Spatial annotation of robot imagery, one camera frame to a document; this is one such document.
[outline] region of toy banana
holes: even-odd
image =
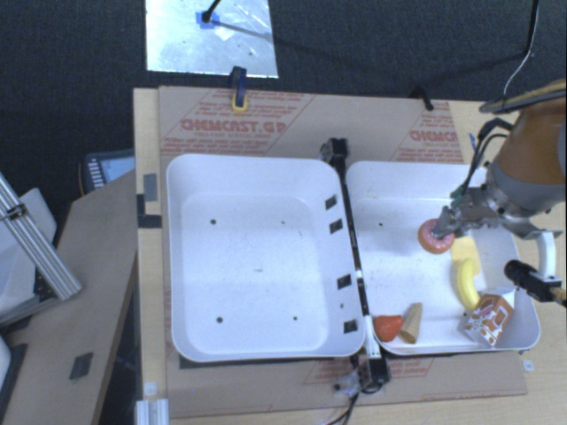
[[[471,259],[465,259],[457,267],[457,289],[459,291],[459,298],[468,310],[474,310],[480,300],[480,296],[473,282],[473,277],[476,274],[478,274],[478,271],[475,272],[475,267]]]

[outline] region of metal plate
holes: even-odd
[[[150,71],[277,78],[268,0],[222,0],[213,23],[200,13],[214,0],[145,0]]]

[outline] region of yellow banana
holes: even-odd
[[[473,276],[478,274],[472,259],[465,259],[457,267],[457,289],[462,304],[468,310],[474,310],[477,307],[480,296],[477,293]]]

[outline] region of red toy food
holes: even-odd
[[[453,245],[454,234],[437,239],[431,232],[437,225],[437,219],[429,219],[417,230],[417,239],[421,246],[431,253],[443,253]]]
[[[374,331],[382,342],[391,342],[400,332],[403,323],[401,315],[380,315],[374,319]]]

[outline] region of dark floor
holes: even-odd
[[[431,98],[473,100],[501,94],[532,8],[532,0],[269,4],[280,78],[249,80],[250,88],[406,97],[421,85]],[[132,147],[133,88],[226,85],[147,72],[144,15],[144,0],[0,0],[0,171],[19,193],[39,187],[59,222],[79,196],[82,157]],[[566,27],[567,0],[541,0],[534,56],[510,94],[565,76]],[[125,351],[115,378],[130,385]]]

